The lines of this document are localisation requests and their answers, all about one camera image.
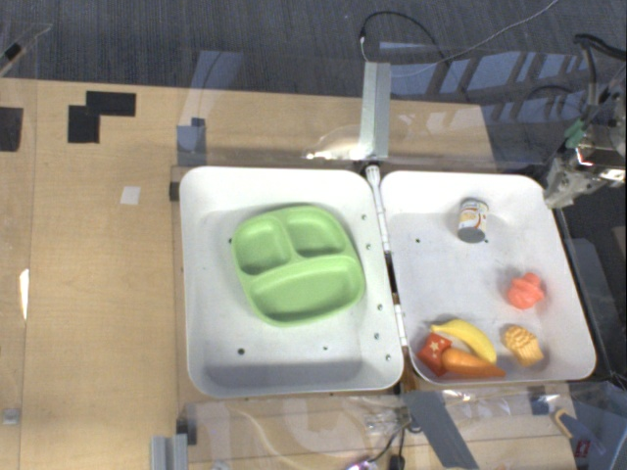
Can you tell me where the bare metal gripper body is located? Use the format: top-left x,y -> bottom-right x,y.
573,127 -> 627,186

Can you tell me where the small white and orange can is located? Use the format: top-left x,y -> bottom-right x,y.
458,198 -> 490,244

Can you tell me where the orange pink toy cupcake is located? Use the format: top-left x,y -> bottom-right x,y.
506,271 -> 546,309

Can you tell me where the white plastic tray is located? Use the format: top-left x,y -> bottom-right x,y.
380,169 -> 598,386
178,165 -> 406,400

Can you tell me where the yellow toy cupcake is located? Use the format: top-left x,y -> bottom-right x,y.
500,324 -> 545,367

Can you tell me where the yellow banana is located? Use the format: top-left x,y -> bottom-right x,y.
429,317 -> 498,364

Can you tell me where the thin black and white rod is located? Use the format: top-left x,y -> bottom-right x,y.
364,164 -> 410,361

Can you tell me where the orange carrot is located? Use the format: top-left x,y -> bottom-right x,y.
440,348 -> 507,379

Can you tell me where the red cube with star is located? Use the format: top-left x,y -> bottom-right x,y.
417,333 -> 453,377

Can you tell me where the green divided plate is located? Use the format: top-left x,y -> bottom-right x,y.
230,203 -> 366,330

